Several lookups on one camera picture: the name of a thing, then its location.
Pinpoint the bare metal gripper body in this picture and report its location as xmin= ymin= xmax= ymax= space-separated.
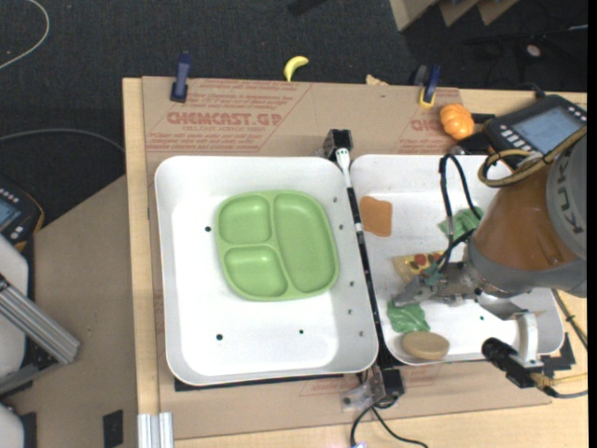
xmin=422 ymin=261 xmax=520 ymax=320

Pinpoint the green lettuce leaf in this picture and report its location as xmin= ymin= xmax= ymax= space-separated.
xmin=386 ymin=299 xmax=431 ymax=334
xmin=437 ymin=206 xmax=484 ymax=243

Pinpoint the pizza slice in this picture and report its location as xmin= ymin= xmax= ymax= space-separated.
xmin=392 ymin=250 xmax=447 ymax=283

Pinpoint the tan round biscuit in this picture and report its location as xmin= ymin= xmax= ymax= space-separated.
xmin=400 ymin=330 xmax=451 ymax=362

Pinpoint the orange flat slice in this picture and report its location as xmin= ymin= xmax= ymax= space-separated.
xmin=358 ymin=195 xmax=394 ymax=238

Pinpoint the thin black and white rod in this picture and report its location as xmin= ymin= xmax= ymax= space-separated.
xmin=335 ymin=148 xmax=389 ymax=369

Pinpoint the white plastic tray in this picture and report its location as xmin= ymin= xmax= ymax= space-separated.
xmin=153 ymin=155 xmax=380 ymax=386
xmin=348 ymin=153 xmax=565 ymax=367

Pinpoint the green divided plate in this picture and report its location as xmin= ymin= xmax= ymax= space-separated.
xmin=215 ymin=189 xmax=340 ymax=303

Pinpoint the orange pumpkin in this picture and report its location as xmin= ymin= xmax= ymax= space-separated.
xmin=438 ymin=103 xmax=476 ymax=142

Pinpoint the brown cardboard board red print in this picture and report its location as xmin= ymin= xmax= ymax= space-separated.
xmin=141 ymin=76 xmax=554 ymax=441

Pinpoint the yellow banana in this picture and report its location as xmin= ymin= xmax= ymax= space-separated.
xmin=284 ymin=55 xmax=311 ymax=83

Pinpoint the black block with thin wires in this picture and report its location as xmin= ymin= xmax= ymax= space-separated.
xmin=378 ymin=366 xmax=406 ymax=399
xmin=325 ymin=128 xmax=354 ymax=159

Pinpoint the black cylinder on white bracket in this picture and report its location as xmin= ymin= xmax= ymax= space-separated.
xmin=481 ymin=313 xmax=547 ymax=389

